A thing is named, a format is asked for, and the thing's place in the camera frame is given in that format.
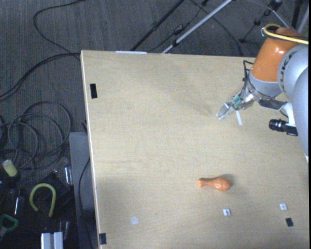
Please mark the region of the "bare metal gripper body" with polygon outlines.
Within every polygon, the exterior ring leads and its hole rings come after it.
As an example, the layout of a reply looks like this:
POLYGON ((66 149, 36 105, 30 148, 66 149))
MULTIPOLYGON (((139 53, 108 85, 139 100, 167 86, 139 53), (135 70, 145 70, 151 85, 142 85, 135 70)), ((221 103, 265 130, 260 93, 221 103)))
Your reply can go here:
POLYGON ((254 102, 259 101, 262 94, 255 89, 242 89, 232 100, 231 106, 234 110, 245 110, 254 102))

